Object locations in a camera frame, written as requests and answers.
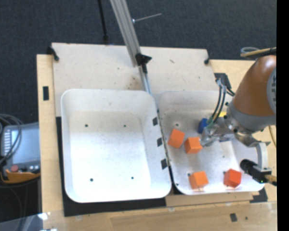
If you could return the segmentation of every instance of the blue block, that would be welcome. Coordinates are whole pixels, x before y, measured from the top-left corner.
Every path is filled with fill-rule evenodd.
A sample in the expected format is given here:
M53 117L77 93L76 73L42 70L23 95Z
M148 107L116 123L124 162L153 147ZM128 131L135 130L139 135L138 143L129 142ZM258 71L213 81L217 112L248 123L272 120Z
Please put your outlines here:
M202 118L202 120L199 122L198 125L198 133L202 134L203 128L207 126L207 120L206 118Z

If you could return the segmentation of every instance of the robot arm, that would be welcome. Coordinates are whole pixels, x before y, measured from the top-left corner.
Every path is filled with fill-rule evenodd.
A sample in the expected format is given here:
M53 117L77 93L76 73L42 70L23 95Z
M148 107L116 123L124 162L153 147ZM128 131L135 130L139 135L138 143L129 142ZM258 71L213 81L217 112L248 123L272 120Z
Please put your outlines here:
M267 126L276 125L276 48L272 49L248 54L249 59L257 57L255 63L227 104L226 115L209 120L204 127L201 145L237 139L247 147L256 147L258 163L244 159L240 167L260 183L277 185L268 167L266 146L269 142L257 141L252 136Z

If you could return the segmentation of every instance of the red-orange cube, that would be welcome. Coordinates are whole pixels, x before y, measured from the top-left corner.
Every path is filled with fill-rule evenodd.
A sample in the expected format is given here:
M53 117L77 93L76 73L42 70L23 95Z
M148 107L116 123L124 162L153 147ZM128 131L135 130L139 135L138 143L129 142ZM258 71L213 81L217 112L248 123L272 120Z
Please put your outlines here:
M209 183L205 171L195 172L188 179L192 189L202 188Z
M241 184L242 180L242 173L239 171L236 171L234 169L229 169L223 178L223 183L226 186L229 187L237 187L239 184Z
M181 132L174 128L170 134L167 144L175 148L179 148L183 144L184 136L185 136L184 132Z
M200 137L189 137L184 143L185 151L187 154L198 153L202 149L200 144Z

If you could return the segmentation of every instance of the black bracket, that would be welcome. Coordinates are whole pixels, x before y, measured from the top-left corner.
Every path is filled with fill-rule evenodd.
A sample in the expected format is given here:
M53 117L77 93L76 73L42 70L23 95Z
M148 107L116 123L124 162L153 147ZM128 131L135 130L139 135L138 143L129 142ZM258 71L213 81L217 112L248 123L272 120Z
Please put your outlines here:
M48 46L48 48L47 48L47 54L48 55L53 55L53 58L56 60L56 61L58 61L60 58L57 56L57 53L56 53L56 51L54 50L54 48L53 47L51 47L51 46Z
M141 66L143 68L143 72L147 74L148 70L146 68L146 64L152 59L152 57L142 55L140 53L137 53L135 57L136 57L138 66Z

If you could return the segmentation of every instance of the white tray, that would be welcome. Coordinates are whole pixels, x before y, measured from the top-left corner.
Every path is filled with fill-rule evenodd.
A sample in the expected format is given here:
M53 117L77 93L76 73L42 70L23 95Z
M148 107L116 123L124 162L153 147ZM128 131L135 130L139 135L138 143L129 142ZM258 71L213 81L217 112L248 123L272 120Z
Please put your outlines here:
M65 190L72 200L150 199L170 192L151 95L141 90L70 89L62 95L61 114Z
M237 140L216 141L213 145L204 147L197 154L186 154L184 144L179 149L167 145L173 128L184 132L185 139L200 137L201 134L197 132L199 122L202 118L209 118L212 115L217 100L217 91L167 91L160 94L158 107L161 127L174 184L180 192L187 195L259 191L264 184L260 184L251 176L244 174L239 166L243 159L257 162L256 148L248 148ZM242 172L242 181L237 188L227 187L223 184L224 172L230 168ZM202 189L193 190L188 176L198 171L206 172L209 184Z

